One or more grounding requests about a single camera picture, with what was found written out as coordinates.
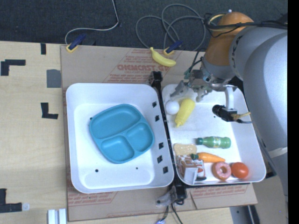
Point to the pink doughnut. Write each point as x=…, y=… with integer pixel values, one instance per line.
x=217, y=171

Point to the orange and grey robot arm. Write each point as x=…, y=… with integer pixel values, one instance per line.
x=261, y=78

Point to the white and red carton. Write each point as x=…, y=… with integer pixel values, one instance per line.
x=201, y=169

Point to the orange carrot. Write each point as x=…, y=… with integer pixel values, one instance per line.
x=210, y=157

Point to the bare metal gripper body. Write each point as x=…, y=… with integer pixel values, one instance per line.
x=198, y=79

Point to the white and brown carton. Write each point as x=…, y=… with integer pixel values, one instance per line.
x=188, y=171

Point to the white plastic tray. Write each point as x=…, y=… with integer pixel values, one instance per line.
x=210, y=127
x=116, y=178

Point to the brown cardboard board red print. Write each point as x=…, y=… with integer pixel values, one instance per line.
x=98, y=64

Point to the yellow squeeze bottle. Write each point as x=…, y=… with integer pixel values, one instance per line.
x=185, y=111

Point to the white ball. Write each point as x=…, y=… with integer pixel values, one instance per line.
x=172, y=107

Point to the yellow banana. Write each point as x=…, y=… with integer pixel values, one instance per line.
x=163, y=59

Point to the blue divided plate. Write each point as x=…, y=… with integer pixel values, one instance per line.
x=116, y=125

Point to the black cylinder on white bracket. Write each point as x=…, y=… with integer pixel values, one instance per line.
x=224, y=113

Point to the orange tomato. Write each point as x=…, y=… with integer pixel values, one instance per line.
x=240, y=170

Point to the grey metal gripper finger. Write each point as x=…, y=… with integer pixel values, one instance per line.
x=178, y=90
x=202, y=94

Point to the green bottle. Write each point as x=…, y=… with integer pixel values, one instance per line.
x=215, y=142

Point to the tan bread slice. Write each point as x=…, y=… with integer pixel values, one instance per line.
x=183, y=149

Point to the thin black rod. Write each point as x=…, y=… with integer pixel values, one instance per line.
x=166, y=125

